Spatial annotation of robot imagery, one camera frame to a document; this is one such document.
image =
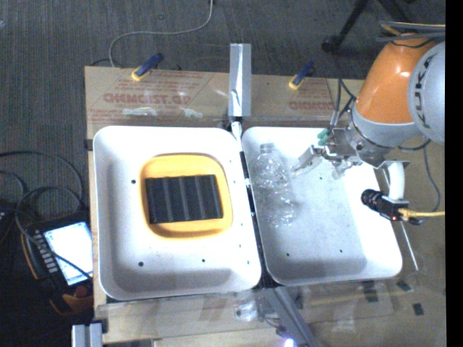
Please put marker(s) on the clear plastic bottle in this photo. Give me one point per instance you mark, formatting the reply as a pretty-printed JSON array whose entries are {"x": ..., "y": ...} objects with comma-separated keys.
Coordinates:
[{"x": 273, "y": 183}]

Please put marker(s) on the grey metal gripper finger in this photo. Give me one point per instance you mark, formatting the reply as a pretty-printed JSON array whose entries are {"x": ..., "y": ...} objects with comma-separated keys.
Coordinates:
[
  {"x": 343, "y": 166},
  {"x": 307, "y": 157}
]

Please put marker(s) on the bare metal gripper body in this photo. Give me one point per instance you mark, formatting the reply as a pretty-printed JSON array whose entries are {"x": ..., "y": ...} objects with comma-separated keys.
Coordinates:
[{"x": 352, "y": 146}]

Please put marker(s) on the yellow plate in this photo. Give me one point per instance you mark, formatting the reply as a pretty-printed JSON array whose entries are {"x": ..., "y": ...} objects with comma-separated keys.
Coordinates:
[{"x": 188, "y": 165}]

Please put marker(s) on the brown cardboard board red print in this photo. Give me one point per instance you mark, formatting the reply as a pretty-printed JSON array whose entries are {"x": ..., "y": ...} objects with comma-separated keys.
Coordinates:
[{"x": 152, "y": 99}]

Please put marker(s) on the black cylinder on white bracket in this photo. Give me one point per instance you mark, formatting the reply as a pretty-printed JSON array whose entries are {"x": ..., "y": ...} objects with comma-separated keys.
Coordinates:
[{"x": 394, "y": 179}]

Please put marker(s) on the white plastic tray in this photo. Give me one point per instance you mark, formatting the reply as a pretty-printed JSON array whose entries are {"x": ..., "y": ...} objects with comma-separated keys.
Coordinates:
[
  {"x": 173, "y": 266},
  {"x": 332, "y": 237}
]

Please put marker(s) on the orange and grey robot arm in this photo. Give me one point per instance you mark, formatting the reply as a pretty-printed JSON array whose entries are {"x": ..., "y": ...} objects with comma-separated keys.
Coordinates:
[{"x": 387, "y": 85}]

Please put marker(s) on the black ribbed rectangular block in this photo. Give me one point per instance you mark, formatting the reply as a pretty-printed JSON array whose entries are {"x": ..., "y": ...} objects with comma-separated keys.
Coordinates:
[{"x": 182, "y": 198}]

